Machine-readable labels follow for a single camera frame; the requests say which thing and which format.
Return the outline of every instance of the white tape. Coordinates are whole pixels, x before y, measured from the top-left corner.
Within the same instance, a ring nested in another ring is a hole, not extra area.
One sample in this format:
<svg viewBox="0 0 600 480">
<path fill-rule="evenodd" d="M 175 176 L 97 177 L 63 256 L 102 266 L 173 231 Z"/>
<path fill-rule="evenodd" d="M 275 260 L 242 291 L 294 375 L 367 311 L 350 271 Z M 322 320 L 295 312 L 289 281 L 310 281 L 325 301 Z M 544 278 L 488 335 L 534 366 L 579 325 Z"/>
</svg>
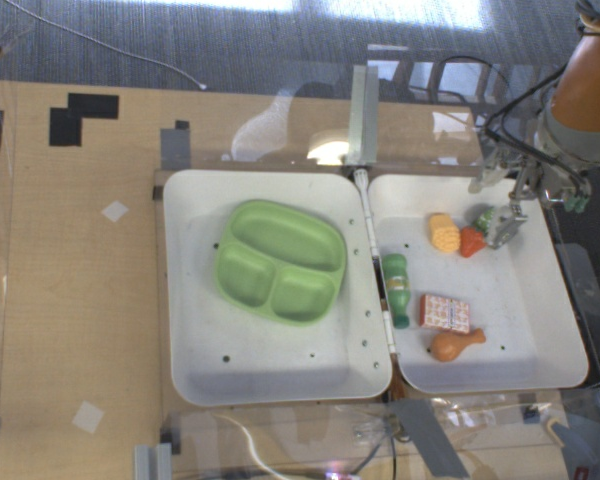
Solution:
<svg viewBox="0 0 600 480">
<path fill-rule="evenodd" d="M 104 416 L 104 411 L 98 409 L 95 405 L 89 402 L 82 402 L 80 409 L 73 418 L 72 423 L 81 430 L 94 434 L 100 420 Z"/>
<path fill-rule="evenodd" d="M 118 222 L 120 218 L 128 211 L 129 208 L 123 205 L 120 201 L 114 201 L 104 210 L 102 210 L 102 215 L 104 215 L 111 222 Z"/>
</svg>

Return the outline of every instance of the bottle label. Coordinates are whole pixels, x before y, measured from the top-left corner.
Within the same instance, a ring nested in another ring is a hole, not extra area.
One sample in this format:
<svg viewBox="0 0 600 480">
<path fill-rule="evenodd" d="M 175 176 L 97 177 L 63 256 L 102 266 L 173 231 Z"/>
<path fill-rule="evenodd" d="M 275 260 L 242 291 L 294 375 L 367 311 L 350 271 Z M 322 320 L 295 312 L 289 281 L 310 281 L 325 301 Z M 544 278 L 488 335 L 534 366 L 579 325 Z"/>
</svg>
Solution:
<svg viewBox="0 0 600 480">
<path fill-rule="evenodd" d="M 387 291 L 393 290 L 408 290 L 409 289 L 409 281 L 404 276 L 394 276 L 390 277 L 386 280 Z"/>
</svg>

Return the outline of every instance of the yellow toy food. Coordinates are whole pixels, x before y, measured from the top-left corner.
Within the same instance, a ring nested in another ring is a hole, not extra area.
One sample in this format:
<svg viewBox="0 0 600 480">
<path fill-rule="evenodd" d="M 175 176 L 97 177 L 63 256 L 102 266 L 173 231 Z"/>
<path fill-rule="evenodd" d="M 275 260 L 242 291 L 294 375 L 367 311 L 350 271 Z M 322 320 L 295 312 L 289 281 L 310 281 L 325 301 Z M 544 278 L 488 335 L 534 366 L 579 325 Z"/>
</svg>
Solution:
<svg viewBox="0 0 600 480">
<path fill-rule="evenodd" d="M 447 213 L 435 213 L 429 218 L 431 243 L 442 252 L 460 249 L 460 230 Z"/>
</svg>

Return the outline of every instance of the patterned box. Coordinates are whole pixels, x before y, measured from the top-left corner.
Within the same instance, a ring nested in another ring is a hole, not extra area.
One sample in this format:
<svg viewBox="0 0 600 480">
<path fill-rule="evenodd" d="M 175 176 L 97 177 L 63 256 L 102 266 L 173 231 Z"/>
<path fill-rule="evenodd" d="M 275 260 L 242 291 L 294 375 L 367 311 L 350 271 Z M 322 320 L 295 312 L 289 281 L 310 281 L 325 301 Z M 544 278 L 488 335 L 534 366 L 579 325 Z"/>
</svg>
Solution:
<svg viewBox="0 0 600 480">
<path fill-rule="evenodd" d="M 467 334 L 469 304 L 447 297 L 423 295 L 420 298 L 420 326 Z"/>
</svg>

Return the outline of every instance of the green bottle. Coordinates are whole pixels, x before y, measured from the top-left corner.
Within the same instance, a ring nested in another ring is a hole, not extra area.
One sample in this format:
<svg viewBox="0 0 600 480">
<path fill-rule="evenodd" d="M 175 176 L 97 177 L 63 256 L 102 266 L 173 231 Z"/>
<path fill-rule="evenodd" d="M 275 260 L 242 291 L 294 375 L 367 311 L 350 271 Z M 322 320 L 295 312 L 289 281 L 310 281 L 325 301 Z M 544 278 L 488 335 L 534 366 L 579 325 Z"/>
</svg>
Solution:
<svg viewBox="0 0 600 480">
<path fill-rule="evenodd" d="M 407 258 L 402 254 L 388 254 L 382 258 L 382 273 L 387 290 L 387 302 L 396 329 L 409 327 L 407 304 L 411 299 L 411 286 L 407 276 Z"/>
</svg>

